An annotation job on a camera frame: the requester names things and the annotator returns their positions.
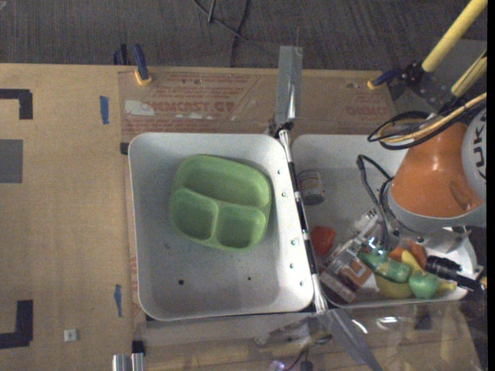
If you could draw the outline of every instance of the green divided plate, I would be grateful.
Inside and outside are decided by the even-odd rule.
[[[197,243],[247,250],[263,239],[270,208],[270,182],[257,169],[193,155],[176,171],[169,215],[172,225]]]

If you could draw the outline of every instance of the small white cube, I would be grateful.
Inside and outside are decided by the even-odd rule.
[[[77,341],[77,329],[71,328],[70,330],[63,330],[63,341],[64,342]]]

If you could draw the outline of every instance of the gray square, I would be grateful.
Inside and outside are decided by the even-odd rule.
[[[0,183],[22,182],[22,140],[0,139]]]

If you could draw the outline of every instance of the metal can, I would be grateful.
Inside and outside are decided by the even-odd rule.
[[[317,170],[303,170],[298,174],[297,179],[305,205],[313,206],[323,202],[325,190],[323,189],[322,176]]]

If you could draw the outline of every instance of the wooden table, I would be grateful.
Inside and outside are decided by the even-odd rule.
[[[33,95],[32,120],[19,120],[17,100],[0,100],[0,139],[18,139],[23,144],[22,183],[0,183],[0,333],[15,331],[17,301],[33,304],[32,340],[27,346],[0,349],[1,370],[111,369],[112,356],[129,355],[131,341],[142,327],[133,318],[124,174],[127,157],[120,153],[118,72],[122,70],[128,68],[0,65],[0,89],[28,89]],[[155,71],[276,76],[274,70]],[[344,79],[351,84],[349,92],[356,78],[365,83],[376,74],[309,71],[305,76]],[[102,122],[100,97],[108,99],[109,124]],[[390,106],[390,101],[380,100],[381,108]],[[120,311],[117,291],[121,293]],[[477,362],[466,323],[459,320],[455,309],[447,312],[454,315],[450,318],[454,330],[436,334],[431,348],[452,359]],[[171,334],[172,341],[163,345],[153,343],[149,329],[143,333],[150,342],[148,369],[267,369],[266,355],[260,358],[254,353],[251,340],[232,339],[237,327],[226,325],[230,326],[226,327],[229,345],[221,339],[210,342],[207,336],[197,341],[194,331],[199,330],[187,330],[188,325],[169,330],[179,334],[182,329],[181,336],[186,338],[177,335],[173,341]],[[78,340],[64,342],[64,330],[72,328]],[[462,344],[462,350],[454,350],[457,344]],[[429,350],[419,341],[415,345],[411,353]],[[375,349],[380,356],[390,352],[384,344],[376,344]],[[292,349],[288,351],[279,355],[292,356]],[[352,360],[334,344],[317,353],[322,367],[317,369],[353,367]]]

